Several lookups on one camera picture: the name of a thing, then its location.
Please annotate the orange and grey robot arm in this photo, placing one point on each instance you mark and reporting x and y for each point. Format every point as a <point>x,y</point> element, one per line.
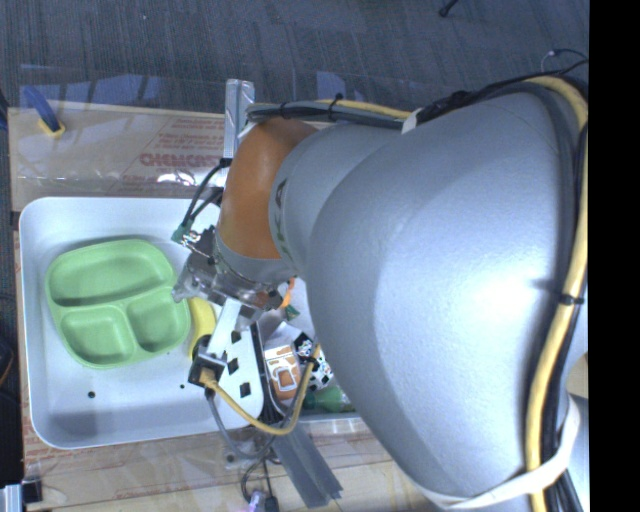
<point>430,280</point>

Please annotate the green bottle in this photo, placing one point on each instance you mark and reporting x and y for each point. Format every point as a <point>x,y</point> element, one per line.
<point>327,398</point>

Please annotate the black and white carton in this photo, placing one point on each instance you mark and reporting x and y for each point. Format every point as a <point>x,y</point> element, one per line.
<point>321,372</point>

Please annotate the orange and white carton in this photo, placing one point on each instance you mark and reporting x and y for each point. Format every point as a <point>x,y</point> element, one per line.
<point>283,375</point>

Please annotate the green divided plate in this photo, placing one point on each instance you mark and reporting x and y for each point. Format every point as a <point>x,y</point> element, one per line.
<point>112,280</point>

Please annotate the yellow banana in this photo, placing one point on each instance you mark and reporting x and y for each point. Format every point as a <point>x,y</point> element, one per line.
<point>201,315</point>

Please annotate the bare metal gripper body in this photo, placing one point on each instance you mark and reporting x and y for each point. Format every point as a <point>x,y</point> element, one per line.
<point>220,282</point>

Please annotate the brown cardboard board, red print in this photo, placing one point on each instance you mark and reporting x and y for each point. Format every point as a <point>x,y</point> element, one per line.
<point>120,150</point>

